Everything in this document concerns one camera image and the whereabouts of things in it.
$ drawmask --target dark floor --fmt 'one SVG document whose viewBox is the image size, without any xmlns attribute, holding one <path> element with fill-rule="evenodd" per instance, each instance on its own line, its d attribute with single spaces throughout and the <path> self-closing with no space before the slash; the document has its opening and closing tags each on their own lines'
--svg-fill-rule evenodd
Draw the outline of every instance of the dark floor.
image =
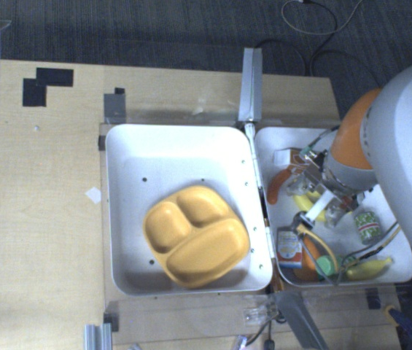
<svg viewBox="0 0 412 350">
<path fill-rule="evenodd" d="M 240 71 L 244 47 L 264 39 L 264 69 L 308 75 L 311 56 L 329 36 L 300 34 L 281 18 L 288 0 L 0 0 L 4 58 L 173 69 Z M 359 0 L 313 0 L 341 26 Z M 298 28 L 334 28 L 327 9 L 294 3 L 285 10 Z M 341 116 L 364 92 L 412 65 L 412 0 L 365 0 L 315 61 L 329 77 Z M 412 286 L 399 287 L 412 318 Z M 412 349 L 400 331 L 404 349 Z"/>
</svg>

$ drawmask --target green object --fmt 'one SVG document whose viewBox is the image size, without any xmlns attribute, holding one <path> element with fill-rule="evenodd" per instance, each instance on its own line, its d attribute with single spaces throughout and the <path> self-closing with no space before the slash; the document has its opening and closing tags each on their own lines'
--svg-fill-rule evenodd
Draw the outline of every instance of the green object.
<svg viewBox="0 0 412 350">
<path fill-rule="evenodd" d="M 317 265 L 321 268 L 322 272 L 324 272 L 327 276 L 332 276 L 335 274 L 335 266 L 332 258 L 329 255 L 322 255 L 321 257 L 317 258 Z M 342 259 L 337 257 L 337 262 L 340 265 Z"/>
<path fill-rule="evenodd" d="M 351 281 L 371 280 L 377 277 L 390 263 L 392 263 L 391 257 L 385 260 L 370 260 L 350 267 L 345 274 L 348 280 Z"/>
<path fill-rule="evenodd" d="M 345 261 L 345 264 L 347 265 L 351 261 L 355 260 L 355 257 L 350 257 L 347 258 Z M 338 255 L 337 256 L 337 262 L 338 262 L 338 267 L 341 267 L 343 261 L 343 257 Z M 337 273 L 335 271 L 335 266 L 334 262 L 332 261 L 332 258 L 329 255 L 322 255 L 321 257 L 317 258 L 316 260 L 317 265 L 321 268 L 322 272 L 324 272 L 327 276 L 332 276 Z"/>
<path fill-rule="evenodd" d="M 354 224 L 357 226 L 361 242 L 364 245 L 374 244 L 382 237 L 381 228 L 372 211 L 366 211 L 358 214 L 354 218 Z"/>
</svg>

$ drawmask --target yellow divided plate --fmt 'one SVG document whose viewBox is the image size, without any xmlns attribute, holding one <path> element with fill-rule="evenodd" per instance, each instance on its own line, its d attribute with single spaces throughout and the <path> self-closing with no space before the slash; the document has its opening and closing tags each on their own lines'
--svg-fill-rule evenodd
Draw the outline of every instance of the yellow divided plate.
<svg viewBox="0 0 412 350">
<path fill-rule="evenodd" d="M 249 251 L 241 220 L 212 189 L 188 187 L 152 207 L 144 237 L 167 275 L 199 288 L 224 276 Z"/>
</svg>

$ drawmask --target metal clamp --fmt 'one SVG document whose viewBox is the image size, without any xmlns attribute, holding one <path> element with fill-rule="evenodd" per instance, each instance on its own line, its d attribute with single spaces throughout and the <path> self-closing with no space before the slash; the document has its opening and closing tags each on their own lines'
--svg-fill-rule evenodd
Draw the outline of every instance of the metal clamp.
<svg viewBox="0 0 412 350">
<path fill-rule="evenodd" d="M 263 115 L 263 52 L 245 48 L 238 121 L 258 122 Z"/>
<path fill-rule="evenodd" d="M 112 350 L 112 325 L 85 325 L 84 350 Z"/>
</svg>

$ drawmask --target soda can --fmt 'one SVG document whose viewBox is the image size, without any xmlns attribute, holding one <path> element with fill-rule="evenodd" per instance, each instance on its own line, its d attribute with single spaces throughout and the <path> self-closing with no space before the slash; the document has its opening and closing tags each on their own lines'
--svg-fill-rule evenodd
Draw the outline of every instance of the soda can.
<svg viewBox="0 0 412 350">
<path fill-rule="evenodd" d="M 354 218 L 354 224 L 358 229 L 358 234 L 364 245 L 374 244 L 382 237 L 381 228 L 379 227 L 376 215 L 372 211 L 358 214 Z"/>
</svg>

